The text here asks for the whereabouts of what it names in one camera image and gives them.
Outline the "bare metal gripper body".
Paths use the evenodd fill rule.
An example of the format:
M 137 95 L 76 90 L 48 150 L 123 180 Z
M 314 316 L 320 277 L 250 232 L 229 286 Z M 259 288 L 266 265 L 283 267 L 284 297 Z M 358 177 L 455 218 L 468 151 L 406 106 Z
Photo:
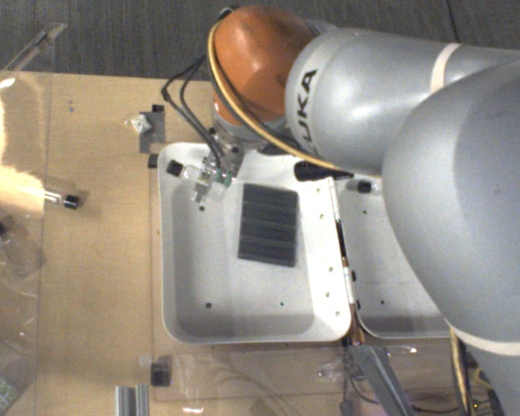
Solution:
M 244 159 L 244 149 L 235 141 L 209 133 L 208 154 L 203 157 L 201 175 L 208 183 L 231 185 Z

